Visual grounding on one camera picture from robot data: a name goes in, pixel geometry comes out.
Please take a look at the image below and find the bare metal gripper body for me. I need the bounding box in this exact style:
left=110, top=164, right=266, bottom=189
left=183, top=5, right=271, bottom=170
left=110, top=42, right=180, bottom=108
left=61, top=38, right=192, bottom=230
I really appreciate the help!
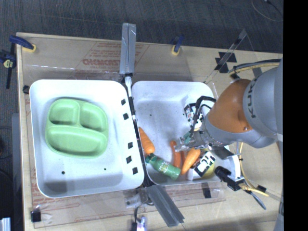
left=189, top=129, right=217, bottom=152

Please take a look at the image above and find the orange sausage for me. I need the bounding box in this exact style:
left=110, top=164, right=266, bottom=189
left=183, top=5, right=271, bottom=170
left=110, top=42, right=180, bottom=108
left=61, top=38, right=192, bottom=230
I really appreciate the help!
left=169, top=140, right=182, bottom=168

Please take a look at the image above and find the orange carrot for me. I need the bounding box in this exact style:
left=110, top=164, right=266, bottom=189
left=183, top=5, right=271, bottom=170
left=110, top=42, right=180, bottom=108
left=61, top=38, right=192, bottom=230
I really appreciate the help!
left=138, top=127, right=155, bottom=156
left=180, top=147, right=201, bottom=176

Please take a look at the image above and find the green plastic bottle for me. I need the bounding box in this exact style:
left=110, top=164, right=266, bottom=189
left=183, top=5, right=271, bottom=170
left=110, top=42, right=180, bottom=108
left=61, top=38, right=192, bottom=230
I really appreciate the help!
left=145, top=153, right=181, bottom=180

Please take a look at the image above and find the yellow round fruit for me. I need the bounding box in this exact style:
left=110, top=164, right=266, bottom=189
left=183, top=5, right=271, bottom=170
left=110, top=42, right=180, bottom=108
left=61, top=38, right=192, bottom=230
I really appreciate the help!
left=201, top=159, right=217, bottom=180

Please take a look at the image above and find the white plastic tray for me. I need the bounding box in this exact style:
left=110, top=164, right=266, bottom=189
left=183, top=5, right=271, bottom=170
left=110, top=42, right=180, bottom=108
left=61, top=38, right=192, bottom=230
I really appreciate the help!
left=131, top=80, right=232, bottom=187
left=28, top=78, right=145, bottom=199

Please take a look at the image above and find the green divided plate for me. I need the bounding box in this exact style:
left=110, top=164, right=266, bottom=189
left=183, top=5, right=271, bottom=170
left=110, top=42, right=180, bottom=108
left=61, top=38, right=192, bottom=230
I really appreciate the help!
left=45, top=98, right=109, bottom=158

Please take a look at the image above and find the brown board with red print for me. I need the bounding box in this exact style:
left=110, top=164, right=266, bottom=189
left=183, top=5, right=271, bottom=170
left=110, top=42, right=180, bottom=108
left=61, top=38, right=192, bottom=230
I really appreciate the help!
left=21, top=37, right=227, bottom=229

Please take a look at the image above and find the black cylinder on white bracket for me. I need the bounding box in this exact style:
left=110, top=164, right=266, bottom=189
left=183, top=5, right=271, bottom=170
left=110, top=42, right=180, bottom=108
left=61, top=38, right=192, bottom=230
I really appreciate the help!
left=209, top=145, right=246, bottom=192

